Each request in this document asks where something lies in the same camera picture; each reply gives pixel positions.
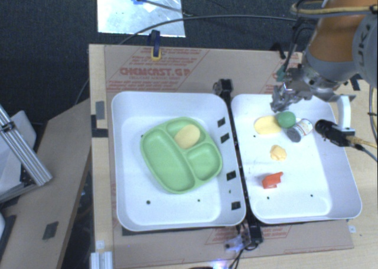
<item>black floor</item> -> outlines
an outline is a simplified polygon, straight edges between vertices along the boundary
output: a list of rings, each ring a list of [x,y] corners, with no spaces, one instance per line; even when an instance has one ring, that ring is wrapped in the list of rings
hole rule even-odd
[[[181,0],[181,3],[184,11],[193,15],[291,17],[289,7],[296,1]],[[74,105],[88,78],[88,45],[117,44],[125,37],[97,32],[96,5],[96,0],[0,0],[0,104],[10,115],[25,110],[32,122],[40,123]],[[258,19],[191,21],[185,24],[186,38],[163,38],[161,44],[269,50],[279,42],[287,50],[291,26],[290,22]],[[304,33],[299,50],[304,48],[309,34]],[[146,38],[137,37],[129,43],[144,45]],[[86,89],[80,100],[88,97]]]

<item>green plate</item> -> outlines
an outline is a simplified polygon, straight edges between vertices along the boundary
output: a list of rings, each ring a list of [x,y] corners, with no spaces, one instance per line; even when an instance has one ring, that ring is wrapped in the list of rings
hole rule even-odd
[[[186,125],[200,129],[200,139],[188,149],[174,141]],[[191,118],[176,118],[146,132],[141,139],[143,158],[151,173],[167,191],[185,193],[210,181],[221,170],[220,152],[207,131]]]

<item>metal sheet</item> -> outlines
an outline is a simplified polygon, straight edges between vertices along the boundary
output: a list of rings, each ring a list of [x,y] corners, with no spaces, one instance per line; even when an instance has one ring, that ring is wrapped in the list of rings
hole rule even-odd
[[[134,34],[160,22],[182,18],[181,0],[97,0],[100,33]],[[183,22],[156,28],[161,35],[185,37]]]

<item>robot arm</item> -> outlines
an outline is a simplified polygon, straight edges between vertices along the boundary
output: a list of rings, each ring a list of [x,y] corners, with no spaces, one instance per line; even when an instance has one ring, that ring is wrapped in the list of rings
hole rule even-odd
[[[328,0],[325,9],[372,7],[377,0]],[[319,19],[299,68],[284,70],[283,84],[275,86],[271,108],[284,111],[290,104],[316,96],[326,102],[340,98],[334,91],[359,74],[377,87],[377,11],[339,12]]]

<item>white tray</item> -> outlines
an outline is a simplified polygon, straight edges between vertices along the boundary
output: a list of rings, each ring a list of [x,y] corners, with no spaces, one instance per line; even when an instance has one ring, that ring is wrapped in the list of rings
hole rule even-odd
[[[238,95],[232,111],[254,215],[264,223],[291,223],[348,219],[361,212],[361,199],[344,148],[324,141],[313,131],[301,142],[291,142],[282,131],[259,135],[253,124],[272,115],[270,95]],[[291,105],[297,118],[313,125],[326,119],[335,122],[331,106],[317,98]],[[283,162],[273,161],[270,150],[280,145],[287,152]],[[268,174],[283,172],[277,188],[264,189]]]
[[[139,143],[147,130],[181,116],[195,119],[209,133],[222,155],[223,168],[210,182],[176,195],[155,180]],[[226,123],[218,126],[222,119]],[[151,231],[232,226],[244,219],[245,200],[222,99],[209,93],[121,92],[112,101],[112,120],[117,214],[122,226],[131,231]],[[221,143],[226,134],[229,139]],[[230,180],[228,173],[234,173]]]

